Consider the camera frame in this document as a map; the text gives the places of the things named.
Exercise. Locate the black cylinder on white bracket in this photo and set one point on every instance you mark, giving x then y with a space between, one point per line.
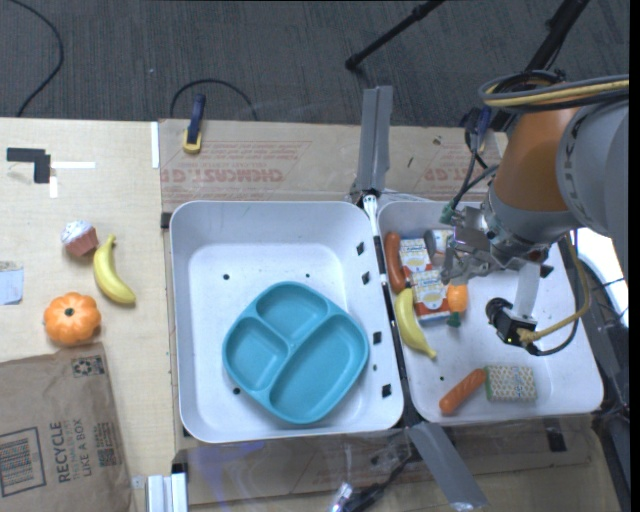
505 320

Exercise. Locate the orange carrot green stem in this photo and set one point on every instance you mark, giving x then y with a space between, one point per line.
457 300

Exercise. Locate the brown cardboard board red print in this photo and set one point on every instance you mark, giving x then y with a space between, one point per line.
280 160

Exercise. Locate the red brown sausage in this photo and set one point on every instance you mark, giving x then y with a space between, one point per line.
394 260

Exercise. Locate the blue divided plate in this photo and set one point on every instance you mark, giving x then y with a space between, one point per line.
295 350

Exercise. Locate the white yellow orange carton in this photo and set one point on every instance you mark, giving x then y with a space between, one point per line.
431 300
414 257

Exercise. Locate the orange pumpkin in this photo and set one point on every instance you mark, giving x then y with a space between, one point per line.
72 320

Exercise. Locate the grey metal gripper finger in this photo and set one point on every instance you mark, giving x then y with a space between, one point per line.
470 272
449 265

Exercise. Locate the white yellow patterned packet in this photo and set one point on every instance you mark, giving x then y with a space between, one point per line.
511 383

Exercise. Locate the pink cupcake white icing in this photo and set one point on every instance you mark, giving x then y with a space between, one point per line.
80 240

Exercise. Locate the brown paper bag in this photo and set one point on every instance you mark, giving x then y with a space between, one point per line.
45 425

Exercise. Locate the white plastic tray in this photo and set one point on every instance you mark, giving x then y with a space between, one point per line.
550 370
210 320

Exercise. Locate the yellow banana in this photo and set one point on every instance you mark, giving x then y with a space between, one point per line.
407 320
107 275

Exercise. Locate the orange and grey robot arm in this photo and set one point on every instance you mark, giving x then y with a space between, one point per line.
537 165

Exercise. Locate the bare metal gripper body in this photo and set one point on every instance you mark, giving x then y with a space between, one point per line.
472 232

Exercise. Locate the black tripod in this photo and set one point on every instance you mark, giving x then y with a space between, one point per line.
400 30

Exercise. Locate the orange bread stick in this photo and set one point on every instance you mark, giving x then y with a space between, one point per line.
462 391

